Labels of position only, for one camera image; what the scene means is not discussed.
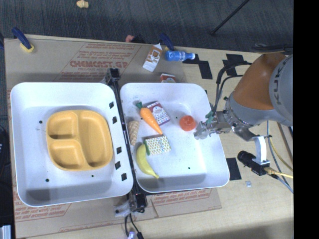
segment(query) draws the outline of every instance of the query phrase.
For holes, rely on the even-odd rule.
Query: white tray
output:
[[[55,112],[77,109],[96,111],[109,125],[114,154],[105,167],[64,171],[50,160],[45,133],[48,118]],[[132,189],[133,176],[116,99],[107,85],[20,83],[11,91],[11,113],[17,192],[25,204],[40,207],[108,198]]]
[[[205,90],[188,83],[128,83],[120,90],[126,124],[139,120],[140,128],[136,145],[131,146],[137,182],[150,193],[221,187],[229,181],[229,169],[219,135],[212,134],[204,140],[196,140],[194,131],[185,132],[179,119],[191,115],[198,124],[206,121],[211,110]],[[170,121],[161,126],[168,137],[171,151],[148,156],[148,162],[160,176],[144,174],[136,163],[136,150],[145,137],[157,135],[141,120],[136,103],[144,106],[159,101],[168,113]]]

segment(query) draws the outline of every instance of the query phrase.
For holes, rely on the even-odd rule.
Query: cardboard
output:
[[[182,65],[160,60],[153,73],[142,68],[150,45],[125,44],[96,40],[26,35],[34,45],[32,53],[19,46],[19,40],[5,40],[8,119],[10,91],[20,82],[100,82],[108,68],[119,68],[120,85],[130,82],[160,82],[162,73],[174,74],[184,82]],[[121,224],[124,217],[115,217],[114,206],[126,196],[34,208],[25,205],[16,188],[14,152],[11,151],[16,238],[77,231]],[[146,211],[134,213],[134,219],[149,220],[221,208],[217,190],[203,189],[147,196]]]

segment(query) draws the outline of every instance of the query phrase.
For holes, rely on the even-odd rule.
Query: yellow divided plate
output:
[[[52,162],[60,169],[84,171],[107,165],[113,156],[109,126],[99,113],[68,110],[54,113],[46,124]]]

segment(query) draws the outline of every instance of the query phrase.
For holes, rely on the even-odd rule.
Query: white bracket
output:
[[[267,160],[265,136],[256,136],[253,139],[256,145],[256,158],[254,158],[253,161],[260,165],[270,163],[270,161]]]

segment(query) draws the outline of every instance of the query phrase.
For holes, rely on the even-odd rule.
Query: black strip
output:
[[[202,79],[213,79],[208,61],[201,61],[198,57],[198,54],[195,54],[194,59],[186,59],[185,61],[183,61],[183,63],[198,65]]]
[[[226,54],[227,60],[223,60],[224,66],[244,62],[244,57],[242,55],[236,54]],[[237,76],[235,68],[226,71],[228,76]]]
[[[236,158],[226,158],[227,161],[227,165],[229,168],[229,173],[230,173],[230,181],[234,181],[234,180],[241,180],[241,175],[239,172],[239,168],[238,168],[238,164],[236,161]]]

